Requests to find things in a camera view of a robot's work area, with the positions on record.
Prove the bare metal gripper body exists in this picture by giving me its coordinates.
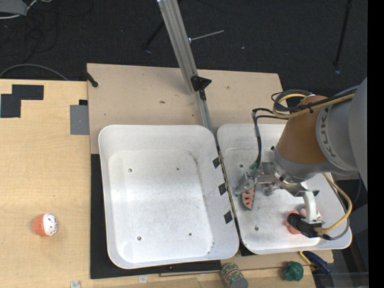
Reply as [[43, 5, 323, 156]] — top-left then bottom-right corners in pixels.
[[253, 161, 286, 195]]

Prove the red watermelon slice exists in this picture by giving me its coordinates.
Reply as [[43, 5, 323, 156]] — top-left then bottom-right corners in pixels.
[[239, 184, 256, 212]]

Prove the white plastic tray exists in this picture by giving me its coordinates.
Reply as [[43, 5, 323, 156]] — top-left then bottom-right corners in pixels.
[[98, 124, 241, 270], [216, 122, 353, 256]]

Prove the pink round toy food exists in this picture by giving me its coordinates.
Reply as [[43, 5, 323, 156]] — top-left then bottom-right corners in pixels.
[[286, 209, 308, 236]]

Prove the green broccoli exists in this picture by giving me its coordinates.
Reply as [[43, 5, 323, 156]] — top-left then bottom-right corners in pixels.
[[282, 260, 305, 282]]

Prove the green patterned can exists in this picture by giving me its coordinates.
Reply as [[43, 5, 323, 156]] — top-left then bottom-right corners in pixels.
[[220, 262, 250, 288]]

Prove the brown cardboard board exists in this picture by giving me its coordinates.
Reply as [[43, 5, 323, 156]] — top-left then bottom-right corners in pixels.
[[86, 62, 335, 281]]

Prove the orange and white cupcake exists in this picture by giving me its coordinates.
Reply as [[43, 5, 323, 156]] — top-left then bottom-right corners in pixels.
[[32, 212, 59, 238]]

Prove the black cylinder on white bracket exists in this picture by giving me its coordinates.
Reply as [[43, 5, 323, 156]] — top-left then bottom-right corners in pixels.
[[287, 189, 326, 239]]

